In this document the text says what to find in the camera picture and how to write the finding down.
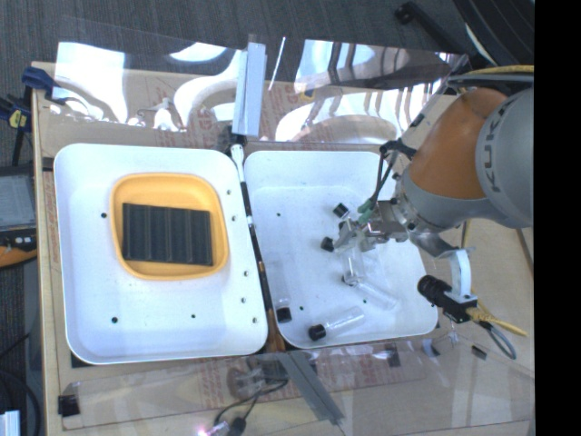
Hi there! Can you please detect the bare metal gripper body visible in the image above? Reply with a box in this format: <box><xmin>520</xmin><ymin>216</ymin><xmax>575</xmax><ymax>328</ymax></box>
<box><xmin>361</xmin><ymin>199</ymin><xmax>413</xmax><ymax>244</ymax></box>

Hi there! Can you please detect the white plastic tray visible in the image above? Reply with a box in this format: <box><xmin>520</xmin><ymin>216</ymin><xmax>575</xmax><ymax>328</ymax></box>
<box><xmin>242</xmin><ymin>149</ymin><xmax>440</xmax><ymax>351</ymax></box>
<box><xmin>53</xmin><ymin>142</ymin><xmax>270</xmax><ymax>366</ymax></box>

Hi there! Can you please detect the thin black and white rod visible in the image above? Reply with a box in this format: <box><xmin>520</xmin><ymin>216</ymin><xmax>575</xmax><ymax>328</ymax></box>
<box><xmin>230</xmin><ymin>143</ymin><xmax>286</xmax><ymax>352</ymax></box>

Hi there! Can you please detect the brown cardboard board red print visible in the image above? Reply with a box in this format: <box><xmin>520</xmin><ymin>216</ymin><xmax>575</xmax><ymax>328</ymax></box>
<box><xmin>30</xmin><ymin>61</ymin><xmax>536</xmax><ymax>436</ymax></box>

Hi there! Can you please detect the black ribbed rectangular insert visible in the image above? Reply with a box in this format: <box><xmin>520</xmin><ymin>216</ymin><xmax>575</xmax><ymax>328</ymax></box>
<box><xmin>121</xmin><ymin>202</ymin><xmax>215</xmax><ymax>268</ymax></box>

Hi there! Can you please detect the yellow plastic bowl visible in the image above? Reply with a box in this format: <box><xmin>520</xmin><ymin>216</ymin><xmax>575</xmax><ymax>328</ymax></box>
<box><xmin>109</xmin><ymin>172</ymin><xmax>230</xmax><ymax>282</ymax></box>

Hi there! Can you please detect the black cylinder on white bracket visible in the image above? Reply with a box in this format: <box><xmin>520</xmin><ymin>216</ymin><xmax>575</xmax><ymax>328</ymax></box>
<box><xmin>417</xmin><ymin>247</ymin><xmax>479</xmax><ymax>324</ymax></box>

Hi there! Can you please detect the black block with thin wires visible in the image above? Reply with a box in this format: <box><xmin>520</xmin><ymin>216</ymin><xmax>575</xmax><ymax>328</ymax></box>
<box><xmin>259</xmin><ymin>359</ymin><xmax>291</xmax><ymax>384</ymax></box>

